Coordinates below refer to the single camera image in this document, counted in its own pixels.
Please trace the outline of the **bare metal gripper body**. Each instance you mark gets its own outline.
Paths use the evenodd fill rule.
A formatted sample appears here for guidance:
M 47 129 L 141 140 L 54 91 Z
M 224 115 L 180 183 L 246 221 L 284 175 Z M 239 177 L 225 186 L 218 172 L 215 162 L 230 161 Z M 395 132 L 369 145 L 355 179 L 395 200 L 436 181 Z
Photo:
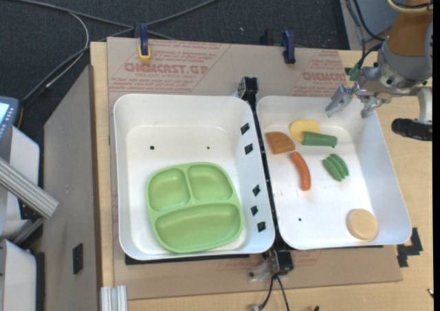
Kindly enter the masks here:
M 357 96 L 389 99 L 415 96 L 419 88 L 427 83 L 427 80 L 404 78 L 389 67 L 363 67 L 353 88 Z

